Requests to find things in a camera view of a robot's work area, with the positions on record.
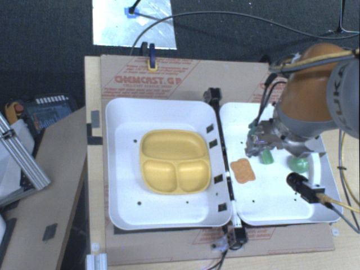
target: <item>aluminum foil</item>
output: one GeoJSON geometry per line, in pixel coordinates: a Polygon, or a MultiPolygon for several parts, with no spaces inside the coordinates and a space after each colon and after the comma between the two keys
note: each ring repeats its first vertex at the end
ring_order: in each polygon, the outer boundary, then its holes
{"type": "MultiPolygon", "coordinates": [[[[136,0],[92,0],[93,44],[131,47],[138,35],[156,20],[138,15],[128,15],[126,10],[136,0]]],[[[141,0],[136,12],[162,19],[172,14],[170,0],[141,0]]],[[[142,42],[154,43],[159,49],[176,49],[173,20],[157,24],[145,33],[142,42]]]]}

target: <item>cable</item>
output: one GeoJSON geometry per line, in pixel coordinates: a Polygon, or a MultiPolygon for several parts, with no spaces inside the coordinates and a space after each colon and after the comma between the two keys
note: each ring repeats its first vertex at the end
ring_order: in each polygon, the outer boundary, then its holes
{"type": "MultiPolygon", "coordinates": [[[[342,140],[341,140],[341,166],[344,164],[344,141],[345,141],[345,132],[343,133],[343,136],[342,136],[342,140]]],[[[346,175],[345,175],[345,172],[343,172],[343,177],[344,177],[344,182],[345,182],[345,185],[346,185],[346,188],[348,189],[349,193],[350,193],[350,196],[353,198],[353,200],[355,201],[355,203],[360,206],[360,203],[359,203],[359,200],[357,200],[357,198],[355,197],[353,191],[351,190],[349,184],[348,184],[348,180],[346,178],[346,175]]]]}
{"type": "Polygon", "coordinates": [[[270,97],[271,97],[271,94],[272,94],[274,88],[275,88],[277,85],[279,85],[279,84],[286,84],[286,82],[285,82],[285,81],[278,81],[278,82],[276,82],[276,83],[273,84],[273,86],[271,87],[271,89],[270,89],[270,91],[269,91],[268,97],[267,97],[266,100],[265,100],[265,107],[266,107],[266,105],[268,105],[268,103],[269,103],[269,100],[270,100],[270,97]]]}
{"type": "Polygon", "coordinates": [[[185,12],[185,13],[179,13],[179,14],[174,14],[174,15],[170,15],[170,16],[167,16],[167,17],[164,17],[156,22],[154,22],[153,24],[151,24],[150,26],[148,26],[146,29],[144,29],[140,35],[136,38],[132,48],[131,48],[131,51],[130,51],[130,55],[132,55],[133,53],[133,50],[135,48],[135,45],[137,44],[137,42],[140,40],[140,38],[147,32],[149,31],[152,27],[156,26],[157,24],[161,23],[161,22],[164,22],[166,20],[169,20],[169,19],[172,19],[172,18],[175,18],[175,17],[182,17],[182,16],[191,16],[191,15],[203,15],[203,14],[222,14],[222,15],[236,15],[236,16],[242,16],[242,17],[247,17],[247,18],[251,18],[251,19],[255,19],[255,20],[259,20],[259,21],[262,21],[262,22],[266,22],[266,23],[269,23],[269,24],[272,24],[272,25],[275,25],[275,26],[278,26],[278,27],[281,27],[281,28],[284,28],[286,30],[289,30],[289,31],[292,31],[292,32],[295,32],[295,33],[298,33],[298,34],[301,34],[301,35],[304,35],[304,36],[308,36],[308,37],[312,37],[312,38],[317,38],[317,39],[324,39],[324,40],[342,40],[342,39],[349,39],[349,38],[353,38],[353,37],[356,37],[356,36],[359,36],[359,34],[354,34],[354,35],[350,35],[350,36],[346,36],[346,37],[322,37],[322,36],[317,36],[317,35],[313,35],[313,34],[309,34],[309,33],[306,33],[306,32],[303,32],[303,31],[300,31],[300,30],[297,30],[297,29],[294,29],[294,28],[291,28],[289,26],[286,26],[286,25],[283,25],[283,24],[280,24],[280,23],[277,23],[277,22],[274,22],[274,21],[271,21],[271,20],[268,20],[268,19],[265,19],[265,18],[261,18],[261,17],[257,17],[257,16],[254,16],[254,15],[249,15],[249,14],[244,14],[244,13],[239,13],[239,12],[231,12],[231,11],[196,11],[196,12],[185,12]]]}
{"type": "MultiPolygon", "coordinates": [[[[343,131],[341,129],[339,129],[339,146],[338,146],[339,147],[339,154],[338,154],[338,158],[339,158],[339,174],[340,174],[341,185],[342,185],[344,193],[345,193],[346,201],[351,206],[350,198],[349,198],[347,188],[346,188],[345,182],[344,182],[343,161],[341,159],[341,157],[343,155],[343,149],[341,148],[342,142],[343,142],[343,131]]],[[[354,222],[355,222],[357,228],[360,229],[358,219],[356,218],[355,213],[351,212],[351,214],[353,216],[353,219],[354,219],[354,222]]]]}
{"type": "Polygon", "coordinates": [[[217,266],[218,266],[217,270],[220,270],[221,267],[222,267],[222,265],[223,265],[223,263],[224,263],[224,260],[225,260],[225,256],[226,256],[226,254],[227,254],[227,251],[228,251],[228,250],[225,250],[225,251],[224,251],[224,253],[223,253],[223,255],[221,256],[220,261],[219,261],[218,263],[216,263],[215,265],[211,266],[210,268],[208,268],[208,269],[206,269],[206,270],[213,270],[213,269],[215,269],[217,266]]]}
{"type": "Polygon", "coordinates": [[[325,204],[325,203],[334,203],[334,204],[337,204],[343,208],[347,208],[349,209],[350,211],[354,211],[354,212],[357,212],[357,213],[360,213],[360,210],[359,209],[356,209],[354,207],[351,207],[345,203],[342,203],[342,202],[339,202],[337,200],[334,200],[333,198],[327,196],[326,194],[324,193],[316,193],[316,197],[318,197],[319,199],[319,202],[321,204],[325,204]]]}
{"type": "Polygon", "coordinates": [[[326,207],[328,207],[329,209],[331,209],[332,211],[334,211],[337,215],[339,215],[340,217],[343,218],[343,220],[345,220],[345,222],[347,222],[347,224],[358,234],[360,234],[360,229],[358,227],[358,229],[356,229],[356,227],[344,216],[342,215],[342,213],[340,211],[337,210],[337,208],[335,208],[332,204],[327,204],[325,205],[326,207]]]}
{"type": "Polygon", "coordinates": [[[346,30],[343,28],[343,12],[344,12],[344,6],[345,5],[345,0],[340,0],[340,19],[339,19],[339,29],[343,32],[346,33],[359,33],[359,31],[351,31],[351,30],[346,30]]]}
{"type": "Polygon", "coordinates": [[[270,66],[269,71],[272,73],[286,73],[286,72],[299,71],[314,66],[353,59],[355,58],[356,55],[359,55],[359,48],[355,49],[354,51],[348,50],[344,52],[316,56],[292,64],[287,64],[282,66],[270,66]]]}
{"type": "Polygon", "coordinates": [[[238,251],[240,248],[242,248],[243,244],[242,243],[235,243],[234,245],[232,245],[229,249],[232,251],[238,251]]]}
{"type": "Polygon", "coordinates": [[[266,106],[269,103],[271,94],[272,94],[273,90],[275,89],[275,87],[277,85],[279,85],[279,84],[286,84],[286,82],[285,81],[278,81],[278,82],[274,83],[272,85],[272,87],[271,87],[271,89],[269,91],[269,94],[267,96],[266,96],[266,93],[267,93],[267,89],[268,89],[269,85],[265,84],[265,89],[264,89],[263,96],[262,96],[262,99],[261,99],[261,102],[260,102],[259,113],[258,113],[258,116],[254,120],[254,126],[257,126],[259,124],[260,117],[261,117],[261,115],[263,115],[263,112],[264,112],[266,106]]]}

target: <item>dark floor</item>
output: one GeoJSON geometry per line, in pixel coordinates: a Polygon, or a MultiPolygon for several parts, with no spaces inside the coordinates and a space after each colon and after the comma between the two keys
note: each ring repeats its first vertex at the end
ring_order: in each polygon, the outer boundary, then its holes
{"type": "MultiPolygon", "coordinates": [[[[174,14],[222,10],[251,14],[326,37],[339,23],[340,0],[170,0],[174,14]]],[[[359,31],[359,0],[346,0],[343,27],[359,31]]],[[[129,48],[92,44],[92,0],[0,0],[0,107],[10,99],[66,92],[84,105],[84,56],[128,55],[129,48]]],[[[176,51],[158,56],[189,59],[275,61],[323,39],[306,37],[250,18],[226,15],[179,17],[176,51]]],[[[359,36],[332,41],[359,47],[359,36]]],[[[71,233],[63,269],[81,269],[84,199],[71,233]]]]}

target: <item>yellow divided plate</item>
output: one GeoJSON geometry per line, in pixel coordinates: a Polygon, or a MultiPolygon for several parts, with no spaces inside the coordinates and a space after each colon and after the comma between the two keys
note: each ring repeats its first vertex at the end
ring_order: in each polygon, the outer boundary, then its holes
{"type": "Polygon", "coordinates": [[[194,194],[211,180],[209,151],[204,139],[186,130],[153,130],[140,144],[145,184],[160,194],[194,194]]]}

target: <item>white tray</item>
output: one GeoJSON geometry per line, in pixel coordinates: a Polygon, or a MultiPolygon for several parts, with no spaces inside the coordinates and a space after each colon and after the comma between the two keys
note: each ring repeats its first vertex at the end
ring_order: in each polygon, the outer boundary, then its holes
{"type": "MultiPolygon", "coordinates": [[[[229,164],[245,155],[248,125],[259,111],[257,103],[226,103],[220,109],[224,140],[229,164]]],[[[273,107],[268,106],[261,120],[272,117],[273,107]]],[[[286,183],[291,155],[286,150],[271,151],[274,163],[264,165],[260,156],[249,158],[255,173],[254,181],[240,184],[230,168],[236,211],[240,218],[254,226],[334,222],[339,216],[323,205],[309,204],[286,183]]],[[[311,154],[309,170],[302,175],[313,184],[325,186],[326,194],[340,200],[327,155],[311,154]]]]}
{"type": "MultiPolygon", "coordinates": [[[[220,117],[228,162],[245,158],[248,124],[259,105],[227,103],[220,117]]],[[[267,107],[262,119],[272,116],[267,107]]],[[[224,161],[214,110],[199,101],[117,98],[106,107],[107,157],[109,167],[109,213],[117,227],[125,230],[176,227],[216,227],[231,217],[224,161]],[[208,133],[207,127],[213,130],[208,133]],[[149,131],[179,129],[194,131],[206,141],[211,163],[210,186],[201,193],[163,195],[144,183],[140,168],[140,141],[149,131]],[[217,140],[217,146],[209,147],[217,140]],[[223,181],[214,182],[222,175],[223,181]],[[219,211],[220,205],[226,210],[219,211]]],[[[230,169],[236,199],[235,209],[246,223],[255,226],[295,223],[334,222],[339,217],[321,204],[309,204],[286,183],[292,172],[287,166],[290,154],[272,150],[275,163],[264,165],[259,157],[249,159],[256,180],[239,184],[230,169]]],[[[326,194],[340,200],[326,154],[309,158],[303,175],[326,187],[326,194]]]]}
{"type": "Polygon", "coordinates": [[[109,161],[109,213],[125,230],[167,227],[212,227],[231,216],[230,198],[221,144],[213,109],[199,101],[166,101],[117,98],[106,107],[109,161]],[[208,126],[213,130],[207,133],[208,126]],[[211,164],[210,186],[201,193],[162,195],[144,183],[140,168],[140,141],[149,131],[194,131],[206,141],[211,164]],[[218,145],[209,148],[209,142],[218,145]],[[223,181],[214,183],[214,177],[223,181]],[[226,210],[219,211],[219,205],[226,210]]]}

